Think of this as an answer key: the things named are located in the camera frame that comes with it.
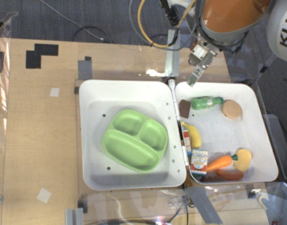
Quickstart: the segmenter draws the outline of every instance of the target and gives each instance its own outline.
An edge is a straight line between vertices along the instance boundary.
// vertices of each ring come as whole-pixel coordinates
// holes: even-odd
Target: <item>green bottle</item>
[[[191,101],[191,107],[194,110],[210,108],[216,104],[223,104],[223,98],[221,97],[200,97],[200,98],[194,98]]]

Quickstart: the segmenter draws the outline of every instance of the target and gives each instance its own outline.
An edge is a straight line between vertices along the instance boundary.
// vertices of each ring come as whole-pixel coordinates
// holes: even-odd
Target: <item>black connector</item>
[[[167,0],[159,0],[161,7],[165,10],[165,16],[171,26],[177,26],[180,21],[180,15],[175,6],[169,7]]]

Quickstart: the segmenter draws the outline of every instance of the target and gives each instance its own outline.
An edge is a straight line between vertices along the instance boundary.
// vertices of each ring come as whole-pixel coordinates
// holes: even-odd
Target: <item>brown sausage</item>
[[[244,177],[244,174],[241,171],[227,172],[227,171],[222,170],[222,169],[217,169],[216,174],[225,180],[240,180]]]

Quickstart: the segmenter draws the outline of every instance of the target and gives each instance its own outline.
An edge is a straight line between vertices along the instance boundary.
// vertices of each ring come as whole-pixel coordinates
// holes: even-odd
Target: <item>yellow cable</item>
[[[145,3],[146,0],[142,0],[140,5],[139,5],[139,8],[138,8],[138,12],[137,12],[137,19],[138,19],[138,26],[139,26],[139,29],[142,33],[142,35],[145,37],[145,39],[151,43],[153,46],[155,47],[159,47],[159,48],[167,48],[168,45],[161,45],[161,44],[158,44],[158,43],[154,43],[150,38],[149,36],[146,34],[146,32],[144,31],[143,29],[143,26],[142,26],[142,23],[141,23],[141,12],[142,12],[142,8],[143,8],[143,5]],[[182,22],[184,21],[185,17],[187,16],[188,12],[190,11],[190,9],[193,7],[194,3],[196,2],[196,0],[192,0],[191,4],[189,5],[189,7],[185,10],[180,22],[178,23],[177,25],[177,28],[179,29],[181,27],[181,24]]]

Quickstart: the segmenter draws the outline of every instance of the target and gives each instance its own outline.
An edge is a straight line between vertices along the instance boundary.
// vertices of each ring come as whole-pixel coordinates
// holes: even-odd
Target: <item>yellow banana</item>
[[[197,128],[193,125],[189,125],[185,122],[182,122],[182,125],[188,130],[191,137],[191,146],[192,148],[200,148],[201,146],[201,137]]]

